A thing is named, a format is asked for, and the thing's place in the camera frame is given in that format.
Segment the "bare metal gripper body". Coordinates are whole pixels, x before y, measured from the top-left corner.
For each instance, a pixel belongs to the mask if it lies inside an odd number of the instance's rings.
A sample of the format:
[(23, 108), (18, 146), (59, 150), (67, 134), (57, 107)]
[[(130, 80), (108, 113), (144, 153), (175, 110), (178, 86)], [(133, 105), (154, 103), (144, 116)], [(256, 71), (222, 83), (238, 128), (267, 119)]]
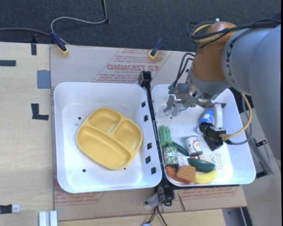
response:
[(209, 95), (201, 92), (194, 84), (178, 83), (174, 89), (174, 103), (182, 104), (183, 108), (200, 106), (204, 109), (213, 108), (214, 105), (221, 105), (222, 108), (226, 103), (213, 102), (217, 95)]

